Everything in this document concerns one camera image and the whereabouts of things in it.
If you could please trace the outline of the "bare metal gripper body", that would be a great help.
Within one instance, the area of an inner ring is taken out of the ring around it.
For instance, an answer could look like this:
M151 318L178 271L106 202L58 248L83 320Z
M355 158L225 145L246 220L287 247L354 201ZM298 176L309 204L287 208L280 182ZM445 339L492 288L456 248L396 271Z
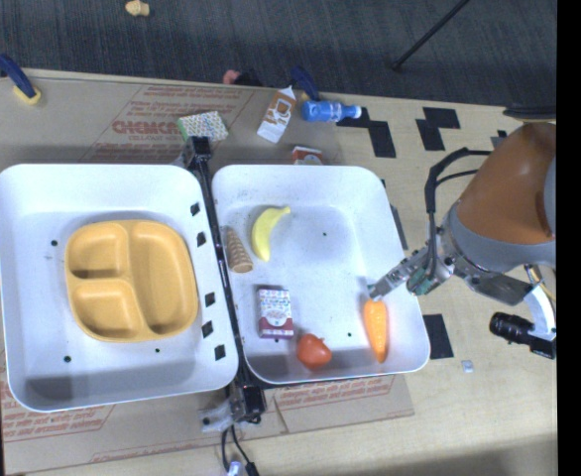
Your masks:
M416 296L425 296L452 278L462 280L474 293L514 306L534 289L530 283L505 274L482 269L471 263L456 250L446 251L440 245L431 255L424 247L402 261L407 290Z

